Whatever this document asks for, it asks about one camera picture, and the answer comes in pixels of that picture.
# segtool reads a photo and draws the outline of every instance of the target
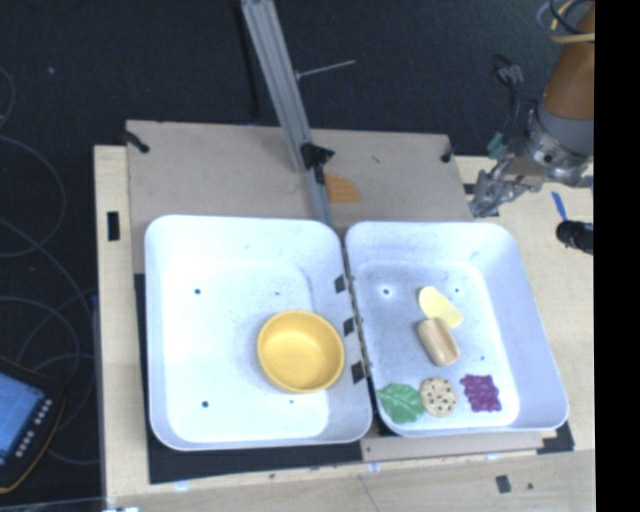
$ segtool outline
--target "yellow bowl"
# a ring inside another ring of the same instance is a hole
[[[342,338],[327,320],[310,311],[283,311],[269,318],[257,348],[269,380],[294,393],[328,388],[344,367]]]

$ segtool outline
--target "black bracket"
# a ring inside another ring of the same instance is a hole
[[[322,166],[336,154],[335,151],[306,142],[300,146],[300,153],[302,153],[305,168],[307,170],[313,169],[316,182],[324,185],[324,171]]]

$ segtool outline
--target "wooden table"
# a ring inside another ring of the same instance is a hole
[[[145,154],[131,146],[98,146],[94,152],[100,284],[99,382],[108,506],[137,506],[154,511],[291,508],[378,512],[424,510],[427,505],[429,510],[451,510],[452,503],[457,510],[595,508],[593,257],[565,248],[555,238],[560,218],[550,192],[556,190],[562,195],[572,220],[592,221],[593,200],[588,191],[554,184],[504,205],[499,217],[485,221],[507,228],[520,246],[569,397],[573,451],[537,453],[555,432],[417,441],[381,440],[372,434],[362,440],[365,456],[361,463],[150,484],[133,275],[141,266],[144,223],[163,208],[173,206],[163,206],[166,198],[158,197],[159,192],[152,190],[153,183],[144,183],[148,177],[144,166],[150,165],[159,172],[168,170],[168,176],[173,166],[179,181],[189,181],[189,176],[198,173],[204,176],[201,179],[213,179],[203,174],[199,163],[211,158],[216,147],[214,152],[220,154],[220,146],[215,146],[217,140],[224,142],[224,158],[214,162],[217,169],[205,166],[210,173],[218,173],[215,179],[228,179],[226,167],[232,166],[237,179],[263,172],[268,186],[272,183],[270,173],[288,171],[283,170],[287,168],[283,156],[286,148],[278,128],[131,122],[128,129],[143,142],[152,143],[146,164],[140,160]],[[155,137],[158,144],[153,144]],[[255,142],[250,151],[245,137]],[[317,130],[314,139],[336,150],[335,163],[330,161],[325,170],[349,177],[363,197],[360,212],[358,206],[333,205],[339,229],[363,217],[471,220],[468,211],[461,208],[468,199],[462,192],[462,183],[475,182],[478,170],[488,170],[492,165],[485,158],[458,157],[446,165],[434,159],[434,155],[446,151],[446,136]],[[161,145],[162,152],[154,150]],[[180,151],[189,156],[176,155]],[[167,159],[167,154],[174,158]],[[369,172],[365,169],[372,162],[374,167],[382,165],[378,174],[363,174]],[[407,187],[399,176],[415,181]],[[298,177],[286,175],[288,183],[292,179]],[[389,183],[387,193],[404,194],[402,204],[388,202],[381,206],[376,194],[385,189],[379,183],[384,179]],[[260,188],[259,181],[251,183]],[[297,184],[292,187],[281,192],[291,196],[292,190],[298,190],[303,194]],[[421,195],[421,187],[426,196]],[[141,206],[146,200],[136,198],[142,197],[145,190],[156,194],[155,206],[163,208],[158,210],[148,202],[150,206]],[[270,201],[282,203],[278,190],[276,187],[271,191]],[[179,190],[172,193],[180,196]],[[310,216],[304,201],[300,203],[297,194],[294,196],[293,210],[290,202],[276,216]],[[430,197],[440,199],[429,201]],[[234,200],[224,206],[224,212],[240,208],[230,214],[253,215],[252,210],[263,208],[254,203],[250,199]],[[220,213],[215,208],[206,211]]]

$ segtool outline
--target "cookie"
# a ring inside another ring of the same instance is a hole
[[[429,377],[423,380],[419,393],[422,405],[434,416],[449,416],[458,403],[453,384],[442,377]]]

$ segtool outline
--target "tray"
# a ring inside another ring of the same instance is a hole
[[[149,409],[176,450],[347,443],[372,421],[337,235],[310,220],[168,215],[145,235]],[[273,314],[305,309],[341,334],[330,388],[295,394],[263,374],[256,340]]]
[[[506,230],[488,222],[362,222],[345,244],[376,400],[391,430],[407,437],[545,430],[566,420],[567,398]],[[424,286],[436,287],[464,318],[452,329],[461,354],[449,366],[435,365],[417,334]],[[461,382],[467,375],[491,377],[499,410],[473,411]],[[428,377],[452,383],[456,408],[395,423],[378,392],[389,384],[418,390]]]

